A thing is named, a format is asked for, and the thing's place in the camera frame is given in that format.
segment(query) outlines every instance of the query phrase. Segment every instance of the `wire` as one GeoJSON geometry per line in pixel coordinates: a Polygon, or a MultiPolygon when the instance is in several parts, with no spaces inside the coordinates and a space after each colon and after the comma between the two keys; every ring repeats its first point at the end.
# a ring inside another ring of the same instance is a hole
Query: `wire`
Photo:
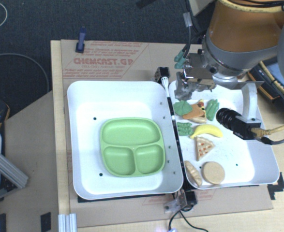
{"type": "Polygon", "coordinates": [[[262,137],[259,141],[263,142],[266,145],[279,145],[284,143],[284,139],[279,141],[272,141],[270,138],[262,137]]]}
{"type": "Polygon", "coordinates": [[[279,126],[277,128],[274,128],[274,129],[271,129],[271,130],[264,130],[264,129],[261,129],[261,128],[252,128],[251,129],[251,131],[256,134],[257,138],[261,138],[262,136],[265,136],[265,135],[271,135],[273,133],[283,131],[283,130],[284,130],[284,125],[279,126]]]}
{"type": "Polygon", "coordinates": [[[172,217],[171,217],[171,219],[170,219],[170,221],[169,221],[169,225],[168,225],[168,229],[169,230],[171,230],[172,229],[172,221],[173,221],[173,219],[174,219],[174,217],[178,214],[178,213],[180,213],[180,215],[184,218],[184,220],[186,221],[186,223],[190,226],[190,227],[192,227],[192,228],[194,228],[194,229],[196,229],[196,230],[202,230],[202,231],[205,231],[205,232],[209,232],[208,230],[206,230],[206,229],[202,229],[202,228],[198,228],[198,227],[195,227],[194,225],[192,225],[187,219],[186,219],[186,217],[184,216],[184,214],[182,213],[182,209],[181,210],[179,210],[179,211],[177,211],[172,217]]]}
{"type": "Polygon", "coordinates": [[[5,19],[0,23],[0,27],[1,27],[6,22],[8,13],[7,13],[6,7],[2,3],[0,3],[0,5],[5,10],[5,19]]]}
{"type": "Polygon", "coordinates": [[[284,4],[278,5],[274,7],[255,7],[254,5],[247,5],[247,4],[237,4],[230,0],[219,0],[221,3],[226,5],[229,8],[244,11],[244,12],[252,12],[252,13],[276,13],[284,11],[284,4]]]}
{"type": "Polygon", "coordinates": [[[183,58],[186,58],[188,56],[189,50],[190,50],[190,46],[191,46],[191,27],[190,26],[188,27],[188,31],[189,31],[189,41],[186,44],[186,50],[185,50],[183,58]]]}
{"type": "Polygon", "coordinates": [[[19,53],[1,53],[0,54],[0,57],[3,57],[3,56],[17,56],[17,57],[22,57],[22,58],[26,58],[30,61],[32,61],[33,63],[35,63],[40,69],[41,71],[43,72],[44,76],[45,76],[45,79],[46,79],[46,87],[47,87],[47,91],[46,93],[49,92],[49,81],[48,81],[48,77],[47,77],[47,74],[45,72],[45,70],[43,69],[43,67],[37,62],[35,61],[34,59],[26,56],[26,55],[22,55],[22,54],[19,54],[19,53]]]}
{"type": "Polygon", "coordinates": [[[280,83],[274,78],[274,76],[271,74],[271,72],[267,69],[263,61],[259,62],[259,65],[261,66],[262,70],[265,72],[267,77],[271,80],[271,82],[284,94],[284,88],[280,85],[280,83]]]}
{"type": "Polygon", "coordinates": [[[284,0],[272,0],[272,1],[239,0],[239,1],[246,1],[246,2],[251,2],[255,4],[260,4],[260,5],[264,5],[265,7],[282,6],[284,4],[284,0]]]}
{"type": "Polygon", "coordinates": [[[192,26],[192,27],[193,27],[193,29],[194,29],[194,32],[195,32],[196,34],[198,34],[198,33],[199,33],[199,30],[197,29],[196,25],[194,24],[194,22],[195,22],[195,17],[194,17],[194,14],[193,14],[193,12],[192,12],[192,9],[191,9],[189,0],[185,0],[185,5],[186,5],[186,8],[187,8],[187,12],[190,13],[190,17],[191,17],[191,20],[192,20],[192,22],[193,22],[193,26],[192,26]]]}

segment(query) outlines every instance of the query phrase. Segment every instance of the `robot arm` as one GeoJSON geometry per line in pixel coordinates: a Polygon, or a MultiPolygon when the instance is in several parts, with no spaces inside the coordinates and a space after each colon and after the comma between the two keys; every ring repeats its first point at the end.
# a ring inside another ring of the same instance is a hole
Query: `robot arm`
{"type": "Polygon", "coordinates": [[[183,72],[177,73],[175,97],[188,100],[193,91],[213,89],[216,85],[241,89],[243,114],[223,108],[216,118],[235,135],[250,140],[257,138],[254,128],[261,125],[255,115],[256,89],[262,82],[240,82],[238,77],[275,56],[284,76],[284,0],[219,1],[202,49],[189,53],[181,66],[183,72]]]}
{"type": "Polygon", "coordinates": [[[188,55],[179,78],[193,82],[188,84],[192,90],[212,89],[216,84],[239,88],[238,76],[260,61],[284,55],[283,48],[278,54],[284,34],[282,9],[284,0],[218,1],[202,49],[188,55]]]}

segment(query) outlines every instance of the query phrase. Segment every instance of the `table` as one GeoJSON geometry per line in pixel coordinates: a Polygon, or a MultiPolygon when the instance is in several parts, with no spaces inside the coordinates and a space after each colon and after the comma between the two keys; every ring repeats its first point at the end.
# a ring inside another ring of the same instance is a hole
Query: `table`
{"type": "MultiPolygon", "coordinates": [[[[164,56],[164,46],[168,49],[179,49],[180,45],[166,44],[155,45],[157,55],[164,56]]],[[[57,159],[57,180],[58,180],[58,203],[59,213],[71,213],[69,189],[68,189],[68,168],[67,168],[67,145],[65,136],[65,116],[63,113],[63,83],[62,83],[62,61],[61,41],[51,41],[52,57],[52,79],[53,79],[53,102],[55,118],[56,137],[56,159],[57,159]]],[[[272,129],[284,124],[284,115],[278,114],[266,100],[259,95],[258,105],[267,129],[272,129]]],[[[273,140],[284,138],[284,131],[272,136],[273,140]]],[[[284,178],[284,144],[273,147],[274,154],[278,161],[280,171],[284,178]]],[[[284,192],[275,194],[276,200],[272,201],[273,209],[242,212],[233,214],[190,217],[188,220],[197,227],[205,228],[210,232],[215,231],[284,231],[284,192]]],[[[94,226],[79,228],[79,232],[107,232],[107,231],[167,231],[168,220],[161,219],[147,222],[124,223],[108,226],[94,226]]],[[[192,231],[183,219],[175,219],[172,227],[178,231],[192,231]]]]}

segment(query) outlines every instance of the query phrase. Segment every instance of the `green toy food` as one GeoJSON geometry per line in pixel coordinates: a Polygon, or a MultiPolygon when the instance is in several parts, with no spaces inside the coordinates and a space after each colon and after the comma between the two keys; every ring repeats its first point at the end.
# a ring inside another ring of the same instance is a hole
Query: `green toy food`
{"type": "Polygon", "coordinates": [[[180,116],[187,114],[192,111],[191,105],[187,101],[179,101],[173,105],[174,112],[180,116]]]}
{"type": "Polygon", "coordinates": [[[210,121],[213,121],[218,108],[219,108],[219,103],[217,99],[210,100],[206,107],[206,118],[210,121]]]}
{"type": "Polygon", "coordinates": [[[191,123],[177,122],[177,130],[179,132],[179,136],[191,135],[194,132],[194,129],[191,126],[191,123]]]}

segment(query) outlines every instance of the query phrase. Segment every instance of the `green divided plate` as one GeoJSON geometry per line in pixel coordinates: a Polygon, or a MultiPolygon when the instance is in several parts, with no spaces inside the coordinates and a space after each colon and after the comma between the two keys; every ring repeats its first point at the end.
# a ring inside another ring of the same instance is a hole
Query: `green divided plate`
{"type": "Polygon", "coordinates": [[[162,134],[150,119],[110,119],[101,127],[100,144],[104,165],[113,175],[147,176],[164,167],[162,134]]]}

